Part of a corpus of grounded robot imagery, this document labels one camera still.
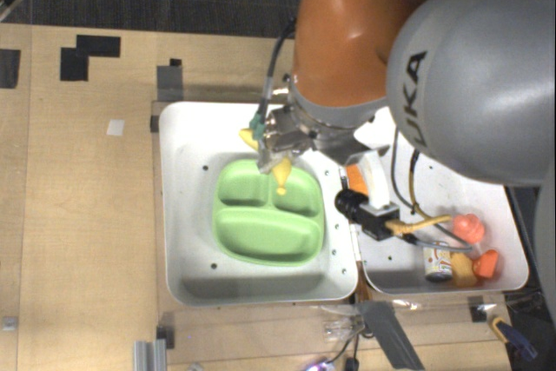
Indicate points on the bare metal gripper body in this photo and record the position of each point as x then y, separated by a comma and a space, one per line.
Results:
289, 134

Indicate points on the pink rounded toy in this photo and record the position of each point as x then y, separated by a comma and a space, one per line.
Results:
469, 228

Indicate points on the green divided plate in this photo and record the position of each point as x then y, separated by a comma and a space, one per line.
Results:
265, 234

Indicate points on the orange toy piece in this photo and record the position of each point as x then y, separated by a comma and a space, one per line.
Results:
487, 264

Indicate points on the yellow toy bread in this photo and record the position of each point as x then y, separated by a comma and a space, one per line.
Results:
464, 273

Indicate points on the orange carrot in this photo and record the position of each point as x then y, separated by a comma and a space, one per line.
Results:
356, 182

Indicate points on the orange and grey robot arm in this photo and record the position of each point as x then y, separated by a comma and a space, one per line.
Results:
469, 82

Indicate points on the yellow banana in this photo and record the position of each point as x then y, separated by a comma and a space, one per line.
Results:
282, 176

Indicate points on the thin black and white rod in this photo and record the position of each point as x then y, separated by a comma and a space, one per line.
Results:
343, 178

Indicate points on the black cylinder on white bracket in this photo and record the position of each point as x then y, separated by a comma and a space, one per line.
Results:
377, 187

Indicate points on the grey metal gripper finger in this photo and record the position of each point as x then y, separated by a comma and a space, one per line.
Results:
268, 161

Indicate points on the white plastic tray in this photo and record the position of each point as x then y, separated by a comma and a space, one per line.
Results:
191, 230
443, 195

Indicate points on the white printed can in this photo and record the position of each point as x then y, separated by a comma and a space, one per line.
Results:
438, 265

